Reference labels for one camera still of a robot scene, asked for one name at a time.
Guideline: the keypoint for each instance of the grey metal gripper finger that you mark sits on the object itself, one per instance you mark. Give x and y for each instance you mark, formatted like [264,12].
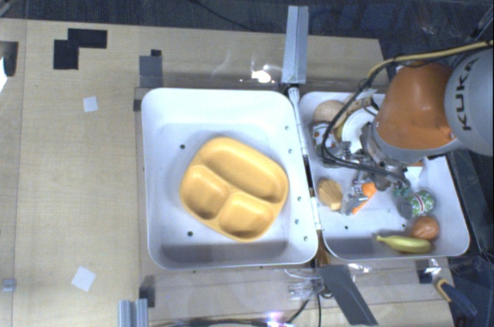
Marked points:
[406,207]
[356,198]

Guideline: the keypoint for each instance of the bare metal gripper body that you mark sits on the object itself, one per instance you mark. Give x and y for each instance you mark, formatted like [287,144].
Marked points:
[382,169]

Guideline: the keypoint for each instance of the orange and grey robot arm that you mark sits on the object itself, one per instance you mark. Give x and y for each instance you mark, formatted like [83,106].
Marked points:
[420,113]

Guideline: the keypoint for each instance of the orange carrot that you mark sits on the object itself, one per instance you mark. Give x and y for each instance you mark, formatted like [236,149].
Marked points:
[369,189]

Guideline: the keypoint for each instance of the yellow biscuit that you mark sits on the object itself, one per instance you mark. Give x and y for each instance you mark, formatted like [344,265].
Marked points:
[329,192]

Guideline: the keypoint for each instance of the orange brown croissant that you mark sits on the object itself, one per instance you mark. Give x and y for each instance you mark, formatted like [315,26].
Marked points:
[425,228]

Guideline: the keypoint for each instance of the yellow banana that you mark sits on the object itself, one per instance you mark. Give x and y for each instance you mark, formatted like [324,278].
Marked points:
[405,243]

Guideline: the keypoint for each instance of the white plastic tray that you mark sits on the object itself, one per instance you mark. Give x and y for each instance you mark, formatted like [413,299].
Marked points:
[370,233]
[166,202]

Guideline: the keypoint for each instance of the white can with coloured dots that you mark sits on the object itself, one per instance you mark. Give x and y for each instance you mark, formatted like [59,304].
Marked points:
[319,136]

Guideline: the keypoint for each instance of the yellow divided plate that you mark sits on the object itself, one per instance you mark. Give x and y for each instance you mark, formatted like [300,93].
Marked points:
[235,186]

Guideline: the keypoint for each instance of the pale wood board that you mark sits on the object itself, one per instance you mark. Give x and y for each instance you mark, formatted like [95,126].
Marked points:
[77,163]

